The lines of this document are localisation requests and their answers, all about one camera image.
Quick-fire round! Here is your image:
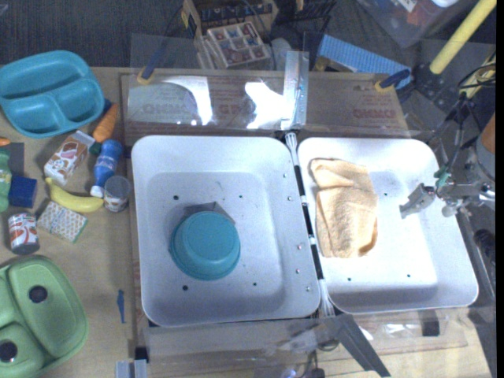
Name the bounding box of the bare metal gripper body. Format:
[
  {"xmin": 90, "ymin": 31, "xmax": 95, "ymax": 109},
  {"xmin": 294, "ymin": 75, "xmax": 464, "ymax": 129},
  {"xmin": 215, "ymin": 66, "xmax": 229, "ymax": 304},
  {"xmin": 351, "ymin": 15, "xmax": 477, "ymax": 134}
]
[{"xmin": 432, "ymin": 180, "xmax": 496, "ymax": 212}]

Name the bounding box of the white plastic tray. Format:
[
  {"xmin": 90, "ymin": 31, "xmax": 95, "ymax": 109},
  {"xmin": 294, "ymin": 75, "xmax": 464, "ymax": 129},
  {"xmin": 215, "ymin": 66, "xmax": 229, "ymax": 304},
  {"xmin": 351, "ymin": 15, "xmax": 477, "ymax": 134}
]
[
  {"xmin": 297, "ymin": 136, "xmax": 480, "ymax": 315},
  {"xmin": 130, "ymin": 134, "xmax": 322, "ymax": 328}
]

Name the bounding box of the orange cloth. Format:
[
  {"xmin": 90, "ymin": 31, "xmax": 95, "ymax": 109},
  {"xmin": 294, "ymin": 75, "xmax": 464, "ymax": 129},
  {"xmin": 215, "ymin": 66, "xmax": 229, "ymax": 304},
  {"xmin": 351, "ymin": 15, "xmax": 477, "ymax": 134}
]
[{"xmin": 309, "ymin": 157, "xmax": 380, "ymax": 259}]

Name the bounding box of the teal bowl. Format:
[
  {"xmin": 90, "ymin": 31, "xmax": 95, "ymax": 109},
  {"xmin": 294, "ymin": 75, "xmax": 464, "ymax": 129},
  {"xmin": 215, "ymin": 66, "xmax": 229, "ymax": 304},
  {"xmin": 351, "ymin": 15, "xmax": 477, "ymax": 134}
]
[{"xmin": 169, "ymin": 209, "xmax": 242, "ymax": 282}]

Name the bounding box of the grey can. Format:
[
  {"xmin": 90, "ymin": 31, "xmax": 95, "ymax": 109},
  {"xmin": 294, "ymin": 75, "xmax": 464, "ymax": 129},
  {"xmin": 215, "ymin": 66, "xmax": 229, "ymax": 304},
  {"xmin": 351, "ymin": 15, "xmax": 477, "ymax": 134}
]
[{"xmin": 102, "ymin": 175, "xmax": 132, "ymax": 213}]

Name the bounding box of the blue bottle white cap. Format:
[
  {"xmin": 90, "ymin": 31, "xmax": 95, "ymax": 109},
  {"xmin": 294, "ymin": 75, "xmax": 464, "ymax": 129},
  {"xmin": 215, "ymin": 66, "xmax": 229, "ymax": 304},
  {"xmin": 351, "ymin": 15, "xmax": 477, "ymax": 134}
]
[{"xmin": 89, "ymin": 139, "xmax": 125, "ymax": 199}]

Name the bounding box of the orange carrot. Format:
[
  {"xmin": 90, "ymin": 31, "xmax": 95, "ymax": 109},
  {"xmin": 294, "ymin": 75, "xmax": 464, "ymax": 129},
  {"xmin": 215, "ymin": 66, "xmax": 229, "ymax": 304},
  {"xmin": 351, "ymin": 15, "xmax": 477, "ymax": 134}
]
[{"xmin": 89, "ymin": 102, "xmax": 120, "ymax": 157}]

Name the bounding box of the yellow banana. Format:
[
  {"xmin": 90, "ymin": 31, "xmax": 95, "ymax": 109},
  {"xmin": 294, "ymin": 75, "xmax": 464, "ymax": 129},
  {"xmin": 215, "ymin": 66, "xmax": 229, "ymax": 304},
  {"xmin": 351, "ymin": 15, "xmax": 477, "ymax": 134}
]
[{"xmin": 44, "ymin": 176, "xmax": 105, "ymax": 213}]

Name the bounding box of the white and brown carton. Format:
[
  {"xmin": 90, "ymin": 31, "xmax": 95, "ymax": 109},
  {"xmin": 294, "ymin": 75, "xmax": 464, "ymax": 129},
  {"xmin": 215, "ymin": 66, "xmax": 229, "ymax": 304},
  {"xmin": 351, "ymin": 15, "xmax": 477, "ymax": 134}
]
[{"xmin": 43, "ymin": 130, "xmax": 96, "ymax": 187}]

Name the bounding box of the white patterned packet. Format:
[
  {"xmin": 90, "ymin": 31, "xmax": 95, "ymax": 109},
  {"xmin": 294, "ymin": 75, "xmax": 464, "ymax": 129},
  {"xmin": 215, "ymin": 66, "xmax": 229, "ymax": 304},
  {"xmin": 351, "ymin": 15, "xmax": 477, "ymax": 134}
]
[{"xmin": 35, "ymin": 201, "xmax": 88, "ymax": 244}]

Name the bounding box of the blue divided plate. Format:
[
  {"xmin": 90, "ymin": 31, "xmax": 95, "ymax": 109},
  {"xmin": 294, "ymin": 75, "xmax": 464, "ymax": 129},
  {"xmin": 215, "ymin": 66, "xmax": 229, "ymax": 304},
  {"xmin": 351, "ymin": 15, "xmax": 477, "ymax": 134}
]
[{"xmin": 0, "ymin": 49, "xmax": 106, "ymax": 139}]

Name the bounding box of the green divided plate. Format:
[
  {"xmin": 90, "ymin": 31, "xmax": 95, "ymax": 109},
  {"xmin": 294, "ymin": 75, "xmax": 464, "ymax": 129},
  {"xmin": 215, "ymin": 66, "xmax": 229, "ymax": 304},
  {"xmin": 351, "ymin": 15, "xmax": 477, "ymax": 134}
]
[{"xmin": 0, "ymin": 254, "xmax": 90, "ymax": 378}]

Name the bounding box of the red and white can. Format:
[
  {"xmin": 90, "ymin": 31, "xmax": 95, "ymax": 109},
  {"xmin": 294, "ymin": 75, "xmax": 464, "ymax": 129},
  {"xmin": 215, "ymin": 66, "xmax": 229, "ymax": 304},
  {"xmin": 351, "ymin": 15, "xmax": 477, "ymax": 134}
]
[{"xmin": 7, "ymin": 212, "xmax": 41, "ymax": 256}]

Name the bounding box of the blue cube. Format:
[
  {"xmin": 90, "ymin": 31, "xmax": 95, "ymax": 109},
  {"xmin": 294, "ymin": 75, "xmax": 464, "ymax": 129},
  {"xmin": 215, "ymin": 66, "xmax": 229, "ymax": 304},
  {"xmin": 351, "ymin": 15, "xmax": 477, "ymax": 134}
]
[{"xmin": 7, "ymin": 174, "xmax": 39, "ymax": 209}]

